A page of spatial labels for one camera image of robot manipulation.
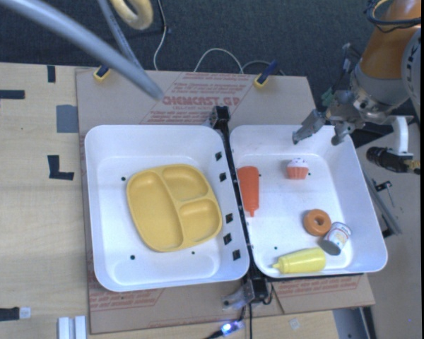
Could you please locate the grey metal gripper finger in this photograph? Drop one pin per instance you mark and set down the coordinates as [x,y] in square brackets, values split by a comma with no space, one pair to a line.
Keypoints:
[308,127]
[341,134]

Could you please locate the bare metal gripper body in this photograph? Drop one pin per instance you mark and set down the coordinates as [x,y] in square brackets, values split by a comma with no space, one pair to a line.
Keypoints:
[351,108]

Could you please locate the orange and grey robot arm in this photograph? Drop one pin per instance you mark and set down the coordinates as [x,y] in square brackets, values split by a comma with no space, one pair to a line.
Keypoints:
[392,55]

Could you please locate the orange cupcake white frosting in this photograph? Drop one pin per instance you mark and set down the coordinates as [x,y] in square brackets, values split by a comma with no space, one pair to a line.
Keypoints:
[297,169]

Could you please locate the white plastic tray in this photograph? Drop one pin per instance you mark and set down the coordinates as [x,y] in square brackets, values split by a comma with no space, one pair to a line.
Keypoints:
[162,270]
[286,203]

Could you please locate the orange squeeze bottle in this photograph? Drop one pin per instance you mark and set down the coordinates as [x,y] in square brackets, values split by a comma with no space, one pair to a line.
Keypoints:
[249,187]

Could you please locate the orange doughnut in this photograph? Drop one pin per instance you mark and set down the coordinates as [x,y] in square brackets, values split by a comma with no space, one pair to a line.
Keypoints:
[316,222]

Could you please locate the thin black rod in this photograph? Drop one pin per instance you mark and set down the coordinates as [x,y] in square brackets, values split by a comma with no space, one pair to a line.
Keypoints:
[237,189]

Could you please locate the small white can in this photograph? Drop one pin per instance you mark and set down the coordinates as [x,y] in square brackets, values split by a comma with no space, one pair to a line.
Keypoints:
[337,235]

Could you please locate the yellow squeeze bottle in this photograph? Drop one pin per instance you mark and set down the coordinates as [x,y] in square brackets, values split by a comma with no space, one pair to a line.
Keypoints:
[302,261]

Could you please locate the yellow divided plate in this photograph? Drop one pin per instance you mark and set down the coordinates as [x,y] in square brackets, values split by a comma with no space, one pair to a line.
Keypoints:
[173,207]

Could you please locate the brown cardboard board red print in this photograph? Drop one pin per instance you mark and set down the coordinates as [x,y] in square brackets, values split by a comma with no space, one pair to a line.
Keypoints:
[127,101]

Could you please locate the black cylinder on white bracket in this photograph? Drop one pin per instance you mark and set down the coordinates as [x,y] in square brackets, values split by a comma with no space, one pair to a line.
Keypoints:
[392,154]

